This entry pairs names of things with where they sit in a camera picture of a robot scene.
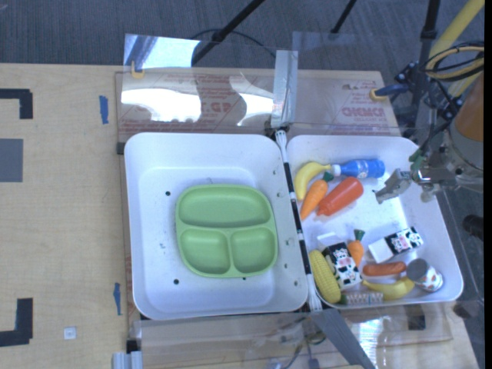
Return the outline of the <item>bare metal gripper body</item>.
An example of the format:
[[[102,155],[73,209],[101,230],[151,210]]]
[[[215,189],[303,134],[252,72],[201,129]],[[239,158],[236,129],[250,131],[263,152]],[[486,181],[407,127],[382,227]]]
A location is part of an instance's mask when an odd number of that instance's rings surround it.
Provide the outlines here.
[[[463,162],[420,159],[411,164],[411,178],[425,191],[458,188],[464,170]]]

